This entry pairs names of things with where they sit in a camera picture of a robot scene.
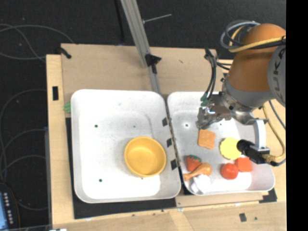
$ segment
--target tray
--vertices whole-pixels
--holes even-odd
[[[76,195],[87,203],[173,198],[180,173],[164,99],[152,91],[78,90],[71,98],[73,172]],[[137,177],[124,160],[126,144],[138,136],[157,140],[167,164],[153,177]]]
[[[195,195],[209,195],[220,193],[243,193],[269,191],[274,187],[275,177],[268,164],[253,164],[252,172],[239,172],[234,180],[227,180],[220,174],[225,163],[234,163],[234,160],[224,158],[219,151],[220,142],[226,137],[245,139],[255,142],[255,131],[252,125],[244,126],[234,119],[222,120],[212,124],[208,130],[215,132],[215,147],[209,150],[197,144],[198,128],[196,126],[200,98],[203,92],[174,92],[168,96],[167,106],[171,119],[171,126],[178,151],[180,170],[189,173],[186,167],[186,156],[193,154],[202,159],[202,162],[211,164],[213,172],[210,175],[211,184],[205,193],[194,192],[191,188],[192,179],[184,181],[188,191]]]

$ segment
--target yellow bowl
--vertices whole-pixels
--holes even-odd
[[[167,161],[164,148],[150,137],[136,137],[128,142],[124,152],[129,170],[141,177],[160,174]]]

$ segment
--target black bracket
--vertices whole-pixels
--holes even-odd
[[[152,67],[152,72],[154,74],[157,74],[157,69],[156,69],[156,64],[158,64],[158,62],[161,60],[160,57],[158,56],[153,56],[151,54],[147,54],[145,55],[145,60],[146,60],[146,64],[148,65],[148,67]]]

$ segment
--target table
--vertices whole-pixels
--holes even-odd
[[[141,67],[133,46],[62,44],[72,58],[47,55],[48,120],[51,179],[51,224],[69,230],[285,230],[286,164],[274,167],[276,202],[260,203],[268,192],[233,193],[218,196],[176,197],[177,207],[74,219],[69,169],[64,104],[75,90],[82,88],[115,90],[151,90],[147,69]],[[162,58],[158,79],[163,97],[173,91],[203,91],[209,82],[210,65],[203,49],[152,47]],[[218,69],[215,90],[221,89]],[[285,122],[285,108],[273,101]],[[278,134],[285,143],[285,130],[266,105]],[[255,117],[264,118],[261,110]],[[281,146],[266,125],[267,146],[271,154],[280,154]]]

